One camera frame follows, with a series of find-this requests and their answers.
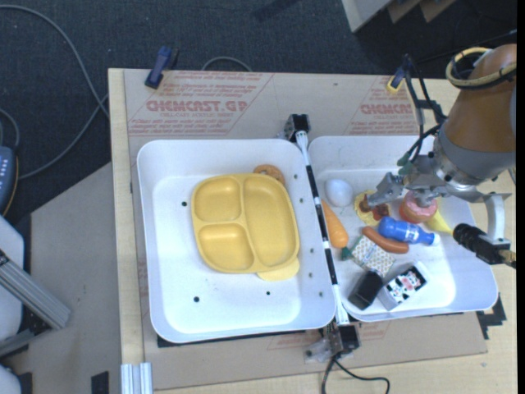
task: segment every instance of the blue bottle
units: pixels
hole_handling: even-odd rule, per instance
[[[379,222],[377,231],[385,238],[409,244],[438,245],[441,241],[436,233],[425,232],[420,226],[413,223],[395,220],[385,216]]]

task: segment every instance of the dark background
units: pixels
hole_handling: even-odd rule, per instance
[[[430,23],[416,7],[395,25],[384,10],[352,33],[341,0],[0,0],[0,108],[21,132],[22,179],[7,220],[18,222],[111,160],[108,119],[99,113],[66,156],[27,176],[60,154],[97,107],[49,21],[71,40],[102,98],[108,68],[152,68],[162,45],[180,50],[181,70],[227,56],[253,71],[384,75],[409,53],[423,77],[444,78],[454,50],[516,42],[508,32],[517,28],[517,5],[457,0]],[[233,62],[209,69],[243,70]],[[3,144],[12,145],[14,130],[0,121]]]

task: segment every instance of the divided yellow plate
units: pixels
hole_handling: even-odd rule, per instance
[[[194,189],[191,214],[199,253],[211,268],[266,273],[294,267],[297,222],[288,192],[275,178],[256,173],[208,178]]]

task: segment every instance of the white egg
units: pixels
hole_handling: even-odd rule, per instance
[[[352,186],[339,178],[325,181],[325,194],[330,204],[336,207],[346,207],[354,199]]]

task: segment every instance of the hot dog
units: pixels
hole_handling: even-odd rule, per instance
[[[380,235],[379,232],[377,232],[373,227],[364,227],[362,233],[370,241],[380,246],[386,252],[393,254],[406,254],[409,252],[409,244],[406,242],[399,242],[390,238],[385,238],[384,236]]]

